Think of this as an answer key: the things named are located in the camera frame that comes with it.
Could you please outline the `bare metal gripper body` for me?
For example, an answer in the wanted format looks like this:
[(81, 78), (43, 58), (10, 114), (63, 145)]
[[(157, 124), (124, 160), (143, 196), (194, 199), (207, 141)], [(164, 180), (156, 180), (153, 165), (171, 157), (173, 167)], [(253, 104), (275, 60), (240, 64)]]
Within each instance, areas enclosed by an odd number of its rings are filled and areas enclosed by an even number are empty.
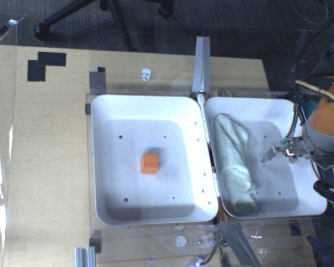
[(289, 163), (294, 163), (298, 159), (302, 158), (305, 160), (310, 160), (310, 151), (307, 150), (304, 139), (302, 136), (298, 137), (285, 137), (281, 141), (281, 153), (283, 156), (288, 158)]

